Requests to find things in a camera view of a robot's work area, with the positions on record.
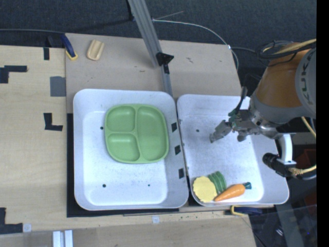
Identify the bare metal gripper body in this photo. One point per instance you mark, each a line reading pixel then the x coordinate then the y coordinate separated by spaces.
pixel 248 123

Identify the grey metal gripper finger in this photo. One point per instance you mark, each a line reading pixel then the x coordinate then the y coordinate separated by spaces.
pixel 241 138
pixel 220 132

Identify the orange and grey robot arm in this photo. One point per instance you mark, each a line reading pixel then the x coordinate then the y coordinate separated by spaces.
pixel 278 86

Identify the white plastic tray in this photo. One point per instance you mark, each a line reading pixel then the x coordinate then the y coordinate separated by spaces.
pixel 226 158
pixel 123 184

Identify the green ribbed toy vegetable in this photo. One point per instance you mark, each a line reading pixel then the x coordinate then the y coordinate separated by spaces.
pixel 219 182

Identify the orange carrot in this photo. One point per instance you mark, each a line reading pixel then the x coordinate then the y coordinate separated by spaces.
pixel 231 192

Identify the yellow round biscuit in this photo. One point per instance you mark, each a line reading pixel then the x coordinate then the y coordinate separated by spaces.
pixel 204 189

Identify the green divided plate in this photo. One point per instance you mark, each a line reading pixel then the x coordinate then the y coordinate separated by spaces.
pixel 136 134

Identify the brown cardboard board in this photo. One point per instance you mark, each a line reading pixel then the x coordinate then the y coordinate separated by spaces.
pixel 115 73

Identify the black cylinder on white bracket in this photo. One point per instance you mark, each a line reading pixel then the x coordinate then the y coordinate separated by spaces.
pixel 276 163

